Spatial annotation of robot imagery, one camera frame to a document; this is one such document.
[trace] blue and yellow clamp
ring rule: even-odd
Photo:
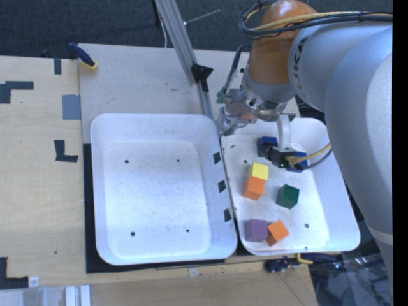
[[[95,60],[92,60],[91,57],[89,57],[89,55],[82,50],[78,45],[74,44],[74,43],[70,43],[68,45],[68,50],[75,54],[79,59],[81,59],[82,64],[91,69],[91,70],[95,70],[96,67],[98,67],[98,63]]]

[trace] black tape mark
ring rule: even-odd
[[[226,184],[225,184],[225,181],[223,180],[223,181],[220,181],[219,183],[218,183],[218,190],[219,190],[219,192],[221,193],[221,192],[223,192],[225,189],[226,189]]]
[[[0,290],[28,288],[28,277],[7,278],[7,258],[0,258]]]
[[[221,161],[221,155],[219,152],[214,153],[213,157],[214,157],[214,164],[217,164],[219,161]]]
[[[62,73],[61,60],[54,59],[54,74],[61,75],[61,73]]]
[[[11,103],[12,89],[34,89],[34,82],[6,81],[5,84],[0,84],[0,103]]]
[[[62,119],[81,119],[80,98],[78,95],[68,94],[62,96]]]
[[[230,211],[228,209],[224,210],[224,221],[228,222],[231,219],[232,219],[232,216],[230,214]]]
[[[67,156],[65,155],[65,141],[64,140],[54,140],[55,151],[57,152],[56,161],[64,162],[77,162],[78,156]]]

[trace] tray containing blocks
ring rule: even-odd
[[[290,127],[295,156],[329,142],[326,126],[316,119],[295,118]],[[244,247],[258,256],[356,248],[360,231],[333,154],[310,169],[281,168],[259,152],[261,140],[276,143],[277,135],[276,123],[258,121],[221,138]]]
[[[106,113],[91,126],[96,248],[112,265],[237,248],[217,128],[204,115]]]

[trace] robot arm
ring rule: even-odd
[[[392,14],[316,14],[280,0],[269,3],[258,28],[244,28],[262,7],[241,18],[256,40],[241,87],[224,88],[219,134],[276,121],[295,94],[324,112],[333,154],[379,246],[393,296]]]

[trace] block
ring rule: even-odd
[[[306,156],[306,153],[296,151],[296,152],[295,152],[295,156]],[[300,166],[307,166],[307,160],[303,160],[302,162],[299,162],[298,164],[299,164]],[[290,172],[298,172],[298,173],[300,173],[300,172],[303,171],[303,170],[295,169],[295,168],[292,168],[292,167],[289,167],[289,168],[286,168],[286,169],[287,169],[287,171],[290,171]]]
[[[276,198],[276,204],[282,207],[286,207],[290,210],[298,203],[299,192],[299,189],[284,184],[279,189],[278,196]]]
[[[248,169],[248,176],[257,177],[259,179],[268,180],[269,166],[258,162],[253,162]]]
[[[256,142],[256,147],[258,148],[258,156],[265,157],[265,150],[269,146],[278,146],[278,139],[276,137],[261,137]]]
[[[244,224],[247,242],[262,242],[268,236],[268,224],[265,220],[250,219]]]
[[[242,196],[252,200],[258,200],[263,195],[265,180],[248,176],[242,187]]]
[[[268,227],[268,236],[266,238],[266,242],[269,246],[276,244],[277,242],[281,241],[283,238],[289,236],[289,231],[286,229],[285,225],[281,220],[278,220]]]

